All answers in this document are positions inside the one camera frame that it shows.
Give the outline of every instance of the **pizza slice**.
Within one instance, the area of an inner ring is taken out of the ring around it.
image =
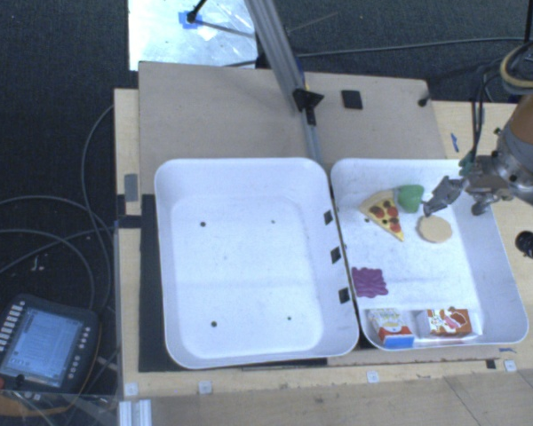
[[[381,228],[404,241],[399,221],[399,210],[394,203],[392,189],[373,194],[369,199],[363,201],[359,210]]]

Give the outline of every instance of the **round tan object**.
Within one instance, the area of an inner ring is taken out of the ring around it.
[[[418,220],[418,233],[426,241],[442,243],[452,236],[452,227],[446,219],[432,215]]]

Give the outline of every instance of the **empty white tray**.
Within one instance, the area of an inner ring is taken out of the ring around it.
[[[191,369],[338,356],[359,325],[323,169],[174,160],[155,175],[165,341]]]
[[[386,295],[356,298],[363,332],[381,349],[385,348],[368,321],[367,310],[398,309],[416,335],[415,348],[515,343],[527,334],[527,315],[491,209],[473,216],[473,198],[462,193],[436,213],[450,222],[453,231],[442,244],[418,235],[422,205],[416,214],[400,214],[403,242],[368,222],[358,210],[372,194],[401,185],[422,185],[427,201],[442,177],[458,178],[458,171],[457,161],[374,159],[341,160],[331,171],[349,268],[380,269],[386,282]],[[416,317],[421,311],[451,306],[470,311],[474,334],[432,339],[418,328]]]

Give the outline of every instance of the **food item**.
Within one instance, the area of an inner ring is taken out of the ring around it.
[[[386,349],[407,349],[415,342],[415,336],[396,309],[372,309],[367,318]]]
[[[417,213],[425,188],[421,185],[405,185],[397,188],[396,191],[396,200],[402,209],[407,213]]]
[[[446,219],[431,215],[418,220],[418,233],[426,241],[442,243],[452,236],[452,227]]]
[[[467,309],[428,309],[417,316],[424,336],[461,337],[472,333],[472,323]]]
[[[361,270],[352,268],[352,279],[354,280],[355,294],[357,296],[367,296],[375,298],[377,295],[387,295],[386,282],[383,279],[383,272],[379,269],[372,270],[363,267]]]
[[[404,240],[401,222],[399,221],[399,210],[394,203],[392,189],[373,194],[369,199],[363,201],[359,206],[359,210],[381,228],[399,240]]]

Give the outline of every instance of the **black clamp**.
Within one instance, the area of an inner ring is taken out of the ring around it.
[[[292,92],[294,102],[300,112],[306,110],[306,121],[309,125],[316,125],[316,117],[314,115],[314,108],[318,106],[320,101],[323,100],[323,95],[314,93],[312,91],[306,91],[304,89],[296,89]]]

